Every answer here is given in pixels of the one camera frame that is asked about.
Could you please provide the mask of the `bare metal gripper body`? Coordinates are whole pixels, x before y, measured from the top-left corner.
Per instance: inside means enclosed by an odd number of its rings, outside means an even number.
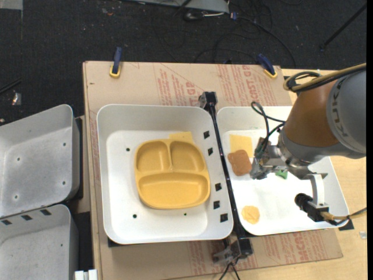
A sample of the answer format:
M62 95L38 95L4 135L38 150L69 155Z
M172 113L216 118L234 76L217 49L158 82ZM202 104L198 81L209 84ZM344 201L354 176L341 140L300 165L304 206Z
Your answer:
M261 169L273 169L272 173L283 179L287 179L291 174L303 179L309 174L308 165L308 162L294 157L286 148L282 150L276 145L267 146L260 160Z

